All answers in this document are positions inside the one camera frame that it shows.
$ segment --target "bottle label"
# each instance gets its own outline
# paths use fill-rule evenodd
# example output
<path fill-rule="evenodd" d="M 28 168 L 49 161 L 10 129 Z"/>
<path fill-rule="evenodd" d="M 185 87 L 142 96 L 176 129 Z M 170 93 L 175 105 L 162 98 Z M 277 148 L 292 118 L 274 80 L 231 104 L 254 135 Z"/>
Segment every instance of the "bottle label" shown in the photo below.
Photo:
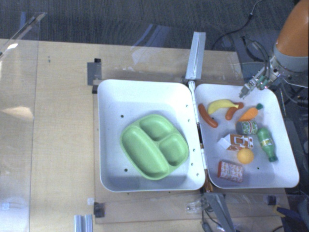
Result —
<path fill-rule="evenodd" d="M 239 123 L 241 124 L 243 134 L 257 134 L 258 127 L 255 121 L 242 121 Z"/>
<path fill-rule="evenodd" d="M 261 141 L 261 146 L 262 148 L 264 146 L 269 146 L 269 145 L 274 145 L 274 143 L 272 142 L 272 139 L 271 138 L 266 138 L 264 140 Z"/>

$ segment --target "small can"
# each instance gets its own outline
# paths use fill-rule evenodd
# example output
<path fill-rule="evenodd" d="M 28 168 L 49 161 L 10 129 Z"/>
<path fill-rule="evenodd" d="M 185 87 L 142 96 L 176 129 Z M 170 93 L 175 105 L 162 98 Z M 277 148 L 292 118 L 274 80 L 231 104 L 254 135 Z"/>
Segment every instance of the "small can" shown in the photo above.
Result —
<path fill-rule="evenodd" d="M 258 126 L 254 120 L 240 121 L 236 124 L 236 131 L 242 135 L 257 134 Z"/>

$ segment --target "green bottle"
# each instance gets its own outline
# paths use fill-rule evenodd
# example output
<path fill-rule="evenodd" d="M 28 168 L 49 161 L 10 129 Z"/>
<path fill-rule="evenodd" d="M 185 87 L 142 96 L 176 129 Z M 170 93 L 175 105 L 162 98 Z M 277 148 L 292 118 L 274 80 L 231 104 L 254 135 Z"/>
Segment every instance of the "green bottle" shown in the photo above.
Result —
<path fill-rule="evenodd" d="M 257 136 L 259 138 L 259 142 L 261 144 L 262 149 L 268 155 L 268 160 L 270 162 L 277 161 L 278 158 L 274 152 L 275 145 L 274 142 L 272 141 L 272 138 L 269 135 L 269 131 L 266 128 L 261 128 L 257 132 Z"/>

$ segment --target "green divided plate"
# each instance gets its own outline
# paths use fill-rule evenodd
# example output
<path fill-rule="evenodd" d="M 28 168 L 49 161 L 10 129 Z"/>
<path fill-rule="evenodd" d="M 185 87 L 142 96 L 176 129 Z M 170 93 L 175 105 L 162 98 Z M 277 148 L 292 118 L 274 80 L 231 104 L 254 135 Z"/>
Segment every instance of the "green divided plate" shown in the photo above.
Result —
<path fill-rule="evenodd" d="M 126 127 L 120 144 L 133 166 L 147 179 L 159 180 L 183 164 L 189 147 L 163 116 L 145 116 Z"/>

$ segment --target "small carton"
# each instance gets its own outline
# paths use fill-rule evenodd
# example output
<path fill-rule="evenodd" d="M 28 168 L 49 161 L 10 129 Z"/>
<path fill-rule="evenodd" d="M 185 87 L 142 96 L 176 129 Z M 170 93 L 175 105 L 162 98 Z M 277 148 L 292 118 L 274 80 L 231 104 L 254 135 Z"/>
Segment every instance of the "small carton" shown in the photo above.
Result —
<path fill-rule="evenodd" d="M 220 161 L 218 165 L 218 177 L 240 183 L 243 177 L 243 167 Z"/>
<path fill-rule="evenodd" d="M 228 134 L 218 142 L 223 148 L 228 150 L 240 150 L 242 148 L 253 149 L 253 139 L 250 136 Z"/>

